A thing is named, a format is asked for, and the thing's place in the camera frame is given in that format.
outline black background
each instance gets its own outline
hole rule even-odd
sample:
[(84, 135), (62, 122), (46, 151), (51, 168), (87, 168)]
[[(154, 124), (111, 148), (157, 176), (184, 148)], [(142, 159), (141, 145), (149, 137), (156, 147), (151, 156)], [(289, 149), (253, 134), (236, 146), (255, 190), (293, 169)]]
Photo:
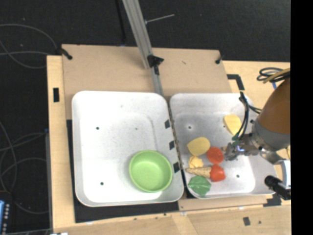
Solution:
[[(225, 60), (282, 61), (291, 59), (291, 0), (139, 0), (149, 23), (153, 47), (218, 49)], [(135, 46), (124, 8), (127, 46)], [(61, 44), (120, 45), (122, 34), (114, 0), (0, 0), (0, 24), (24, 24), (49, 34)], [(0, 27), (0, 40), (9, 51), (37, 50), (54, 54), (47, 37), (19, 27)], [(15, 56), (32, 66), (45, 65), (45, 56)], [(48, 129), (46, 69), (31, 70), (0, 55), (0, 121), (11, 141)], [(0, 148), (8, 146), (0, 131)], [(17, 160), (45, 158), (45, 139), (16, 148)], [(12, 164), (10, 153), (2, 171)], [(41, 161), (19, 164), (13, 191), (29, 210), (48, 208), (46, 166)], [(4, 181), (10, 185), (13, 171)], [(48, 215), (15, 211), (14, 230), (48, 228)]]

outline red tomato slice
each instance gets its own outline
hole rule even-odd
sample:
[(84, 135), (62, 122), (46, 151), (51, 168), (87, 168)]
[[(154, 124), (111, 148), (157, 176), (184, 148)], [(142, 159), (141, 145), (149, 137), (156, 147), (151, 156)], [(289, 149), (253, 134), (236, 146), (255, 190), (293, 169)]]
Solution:
[(210, 178), (212, 181), (222, 181), (226, 178), (226, 175), (224, 173), (224, 169), (220, 167), (218, 164), (215, 164), (212, 166), (211, 172), (210, 172)]
[(224, 160), (222, 150), (217, 147), (211, 147), (210, 149), (208, 149), (206, 156), (208, 160), (215, 165), (220, 164)]

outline green bowl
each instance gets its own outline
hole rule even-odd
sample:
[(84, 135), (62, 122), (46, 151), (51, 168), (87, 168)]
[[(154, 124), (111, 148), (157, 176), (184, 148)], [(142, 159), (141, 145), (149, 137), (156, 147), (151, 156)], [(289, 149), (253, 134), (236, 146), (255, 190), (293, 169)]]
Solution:
[(137, 152), (129, 164), (132, 182), (146, 192), (163, 191), (170, 185), (173, 170), (168, 159), (157, 151)]

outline yellow cable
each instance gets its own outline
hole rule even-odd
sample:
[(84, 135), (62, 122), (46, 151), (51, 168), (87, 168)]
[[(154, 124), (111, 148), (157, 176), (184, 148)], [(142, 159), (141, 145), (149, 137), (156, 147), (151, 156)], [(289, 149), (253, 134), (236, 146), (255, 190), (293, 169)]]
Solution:
[(289, 72), (289, 71), (290, 71), (290, 68), (285, 69), (285, 70), (282, 70), (282, 71), (280, 71), (280, 72), (277, 72), (277, 73), (273, 74), (272, 76), (269, 76), (267, 79), (265, 79), (265, 80), (263, 81), (263, 83), (265, 84), (266, 82), (269, 82), (270, 80), (272, 80), (272, 79), (274, 79), (274, 78), (276, 78), (276, 77), (278, 77), (278, 76), (280, 76), (280, 75), (282, 75), (282, 74), (285, 74), (285, 73), (287, 73), (287, 72)]

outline wooden table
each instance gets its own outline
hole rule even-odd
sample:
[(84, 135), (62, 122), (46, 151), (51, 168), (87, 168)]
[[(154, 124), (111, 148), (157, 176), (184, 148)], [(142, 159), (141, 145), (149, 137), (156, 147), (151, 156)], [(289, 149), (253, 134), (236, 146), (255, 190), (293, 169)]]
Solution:
[[(184, 50), (177, 50), (178, 55)], [(209, 51), (190, 50), (193, 53), (207, 53)], [(166, 49), (156, 49), (156, 52), (166, 53)], [(258, 71), (264, 67), (289, 68), (289, 63), (269, 62), (240, 62), (223, 61), (226, 74), (240, 76), (245, 94), (251, 98), (254, 106), (262, 108), (273, 92), (270, 83), (263, 84), (256, 81)], [(182, 198), (180, 211), (162, 214), (119, 217), (98, 220), (88, 223), (75, 223), (73, 192), (70, 174), (66, 127), (66, 95), (65, 76), (67, 60), (61, 56), (47, 57), (48, 103), (49, 103), (49, 135), (51, 161), (51, 194), (52, 194), (52, 228), (54, 232), (68, 232), (69, 234), (291, 234), (291, 201), (282, 201), (282, 205), (263, 207), (271, 196), (248, 196), (226, 199), (212, 199), (197, 202)], [(229, 84), (223, 92), (238, 93), (239, 88), (235, 80), (228, 80)], [(164, 91), (170, 91), (162, 83)], [(54, 89), (58, 88), (59, 100), (55, 103)], [(290, 150), (280, 151), (280, 155), (290, 158)], [(277, 174), (281, 177), (280, 168)]]

